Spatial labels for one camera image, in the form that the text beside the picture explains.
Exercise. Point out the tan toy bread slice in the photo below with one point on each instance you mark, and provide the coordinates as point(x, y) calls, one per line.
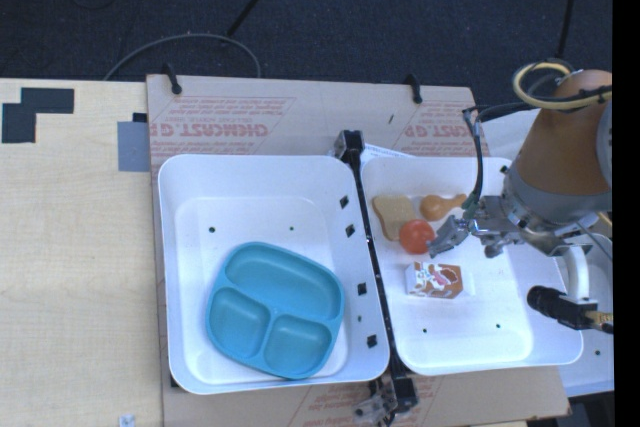
point(392, 212)

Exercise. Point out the tan toy chicken drumstick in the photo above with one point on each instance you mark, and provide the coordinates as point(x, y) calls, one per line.
point(437, 206)

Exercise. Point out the thin black rod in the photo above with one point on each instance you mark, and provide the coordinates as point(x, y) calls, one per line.
point(376, 260)

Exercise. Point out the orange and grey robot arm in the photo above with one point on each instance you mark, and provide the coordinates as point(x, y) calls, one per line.
point(565, 150)

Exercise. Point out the red-orange toy tomato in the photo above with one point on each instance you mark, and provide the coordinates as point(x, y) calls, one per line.
point(415, 236)

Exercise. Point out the blue divided plate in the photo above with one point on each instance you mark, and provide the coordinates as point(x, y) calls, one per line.
point(275, 305)

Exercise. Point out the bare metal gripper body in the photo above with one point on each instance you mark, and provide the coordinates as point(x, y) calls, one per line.
point(520, 227)

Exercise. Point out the white and brown carton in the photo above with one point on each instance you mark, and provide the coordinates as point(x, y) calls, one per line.
point(435, 280)

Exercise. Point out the brown cardboard board red print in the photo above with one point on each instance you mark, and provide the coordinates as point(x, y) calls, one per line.
point(310, 120)

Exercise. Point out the white plastic tray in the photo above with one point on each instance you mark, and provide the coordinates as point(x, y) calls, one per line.
point(480, 315)
point(260, 195)

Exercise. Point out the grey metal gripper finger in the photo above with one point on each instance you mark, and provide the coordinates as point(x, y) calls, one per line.
point(440, 246)
point(454, 227)

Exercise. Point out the black cylinder on white bracket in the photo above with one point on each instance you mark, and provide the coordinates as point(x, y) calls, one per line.
point(575, 307)

